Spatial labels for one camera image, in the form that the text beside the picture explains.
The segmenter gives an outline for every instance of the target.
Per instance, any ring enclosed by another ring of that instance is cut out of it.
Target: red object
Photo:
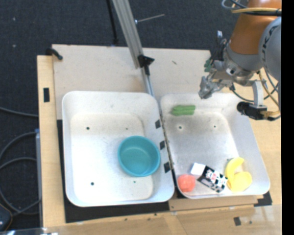
[[[193,175],[183,174],[178,177],[177,184],[182,192],[189,192],[195,188],[196,179]]]

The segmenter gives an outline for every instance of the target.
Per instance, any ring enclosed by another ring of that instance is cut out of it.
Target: yellow banana
[[[228,178],[227,186],[234,192],[247,189],[252,183],[251,174],[247,171],[235,173],[237,167],[244,162],[241,157],[231,159],[225,168],[224,175]]]

